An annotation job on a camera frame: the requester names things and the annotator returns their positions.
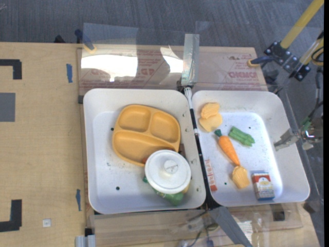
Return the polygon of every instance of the green beans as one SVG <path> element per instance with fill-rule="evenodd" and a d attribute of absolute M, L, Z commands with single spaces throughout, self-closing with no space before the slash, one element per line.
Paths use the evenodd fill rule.
<path fill-rule="evenodd" d="M 242 132 L 240 129 L 236 127 L 232 127 L 228 136 L 233 138 L 234 140 L 239 141 L 241 144 L 245 146 L 252 146 L 255 143 L 255 140 L 252 138 L 250 134 Z"/>

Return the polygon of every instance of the gray carpet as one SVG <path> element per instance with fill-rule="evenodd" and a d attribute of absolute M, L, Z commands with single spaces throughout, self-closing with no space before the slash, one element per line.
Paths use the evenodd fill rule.
<path fill-rule="evenodd" d="M 75 43 L 76 29 L 84 23 L 176 31 L 177 39 L 149 36 L 140 43 L 181 44 L 180 32 L 200 34 L 202 46 L 254 47 L 259 56 L 273 42 L 284 38 L 312 0 L 0 0 L 0 41 L 52 43 L 57 35 Z M 324 8 L 312 18 L 292 43 L 301 56 L 324 27 Z M 315 70 L 303 82 L 292 80 L 289 99 L 297 121 L 314 106 Z M 264 74 L 279 69 L 264 67 Z M 287 73 L 280 70 L 278 83 Z M 307 153 L 312 186 L 312 219 L 324 246 L 323 143 Z"/>

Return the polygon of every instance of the carrot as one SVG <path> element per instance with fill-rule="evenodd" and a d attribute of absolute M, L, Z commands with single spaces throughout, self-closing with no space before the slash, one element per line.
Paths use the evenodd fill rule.
<path fill-rule="evenodd" d="M 221 130 L 216 130 L 215 134 L 219 137 L 218 144 L 223 152 L 230 158 L 234 164 L 240 165 L 239 158 L 235 152 L 234 146 L 228 136 L 222 135 Z"/>

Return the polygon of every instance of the wooden table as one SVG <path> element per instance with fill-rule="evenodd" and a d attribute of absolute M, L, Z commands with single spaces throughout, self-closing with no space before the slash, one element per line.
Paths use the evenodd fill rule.
<path fill-rule="evenodd" d="M 22 224 L 17 231 L 0 232 L 0 246 L 74 246 L 75 237 L 84 235 L 88 202 L 78 49 L 81 45 L 0 43 L 0 59 L 22 62 L 22 79 L 13 79 L 11 66 L 0 66 L 0 93 L 15 97 L 14 121 L 0 121 L 0 222 L 10 221 L 11 201 L 22 200 Z M 255 246 L 318 246 L 309 214 L 300 204 L 298 212 L 302 227 L 249 232 L 250 240 Z M 239 219 L 239 210 L 232 213 Z M 223 235 L 218 238 L 216 244 L 232 244 Z"/>

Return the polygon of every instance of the white lid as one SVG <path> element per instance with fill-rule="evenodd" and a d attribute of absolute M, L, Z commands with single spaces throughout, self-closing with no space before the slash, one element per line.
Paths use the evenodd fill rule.
<path fill-rule="evenodd" d="M 159 150 L 150 155 L 145 164 L 149 184 L 159 192 L 176 194 L 190 183 L 191 168 L 187 160 L 171 150 Z"/>

